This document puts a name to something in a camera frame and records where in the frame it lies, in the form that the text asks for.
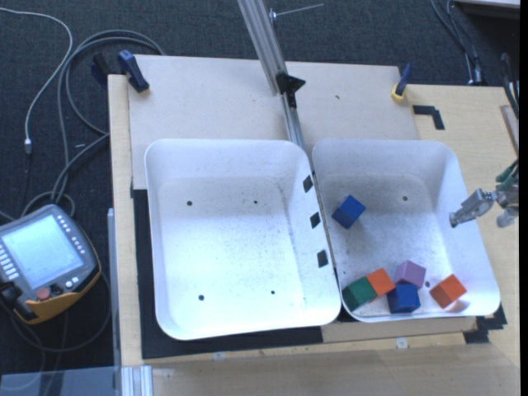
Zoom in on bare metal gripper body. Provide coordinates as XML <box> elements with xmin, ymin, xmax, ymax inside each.
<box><xmin>493</xmin><ymin>186</ymin><xmax>521</xmax><ymax>209</ymax></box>

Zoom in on white plastic tray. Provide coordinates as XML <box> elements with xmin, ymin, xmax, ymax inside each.
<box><xmin>311</xmin><ymin>138</ymin><xmax>502</xmax><ymax>324</ymax></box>
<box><xmin>143</xmin><ymin>138</ymin><xmax>343</xmax><ymax>342</ymax></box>

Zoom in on orange cube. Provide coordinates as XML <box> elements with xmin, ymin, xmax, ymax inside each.
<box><xmin>365</xmin><ymin>266</ymin><xmax>397</xmax><ymax>298</ymax></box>
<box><xmin>428</xmin><ymin>273</ymin><xmax>468</xmax><ymax>309</ymax></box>

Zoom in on purple cube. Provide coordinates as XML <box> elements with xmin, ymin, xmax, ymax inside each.
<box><xmin>392</xmin><ymin>259</ymin><xmax>427</xmax><ymax>290</ymax></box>

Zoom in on blue cube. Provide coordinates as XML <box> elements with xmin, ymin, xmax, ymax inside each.
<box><xmin>330</xmin><ymin>194</ymin><xmax>367</xmax><ymax>230</ymax></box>
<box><xmin>386</xmin><ymin>283</ymin><xmax>422</xmax><ymax>315</ymax></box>

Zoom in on green cube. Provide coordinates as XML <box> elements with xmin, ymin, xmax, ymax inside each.
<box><xmin>341</xmin><ymin>276</ymin><xmax>379</xmax><ymax>312</ymax></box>

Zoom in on pale wood flat board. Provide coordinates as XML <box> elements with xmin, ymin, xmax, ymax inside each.
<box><xmin>126</xmin><ymin>54</ymin><xmax>478</xmax><ymax>345</ymax></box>

